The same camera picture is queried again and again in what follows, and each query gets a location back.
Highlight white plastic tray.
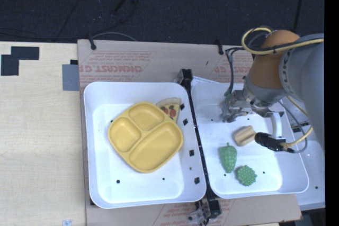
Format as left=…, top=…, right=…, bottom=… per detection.
left=83, top=81, right=207, bottom=210
left=191, top=79, right=310, bottom=200

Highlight black block with thin wires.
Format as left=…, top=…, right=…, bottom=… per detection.
left=178, top=68, right=193, bottom=86
left=206, top=200, right=222, bottom=220

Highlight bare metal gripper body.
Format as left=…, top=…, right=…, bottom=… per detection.
left=224, top=89, right=271, bottom=117

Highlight beige toy bread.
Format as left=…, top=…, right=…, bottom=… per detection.
left=233, top=125, right=257, bottom=147

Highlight long green toy grapes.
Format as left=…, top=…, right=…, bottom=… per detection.
left=218, top=142, right=238, bottom=174

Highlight yellow divided plate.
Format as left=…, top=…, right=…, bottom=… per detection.
left=107, top=102, right=184, bottom=174

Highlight toy pizza slice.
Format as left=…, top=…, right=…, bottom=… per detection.
left=155, top=97, right=183, bottom=124

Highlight brown cardboard board red print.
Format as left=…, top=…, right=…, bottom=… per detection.
left=77, top=39, right=303, bottom=226

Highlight thin black rod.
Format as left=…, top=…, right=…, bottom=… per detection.
left=184, top=79, right=216, bottom=206

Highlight black cylinder on white bracket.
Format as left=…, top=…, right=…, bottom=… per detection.
left=254, top=111, right=288, bottom=152

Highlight round green toy grapes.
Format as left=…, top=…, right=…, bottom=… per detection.
left=235, top=165, right=258, bottom=187

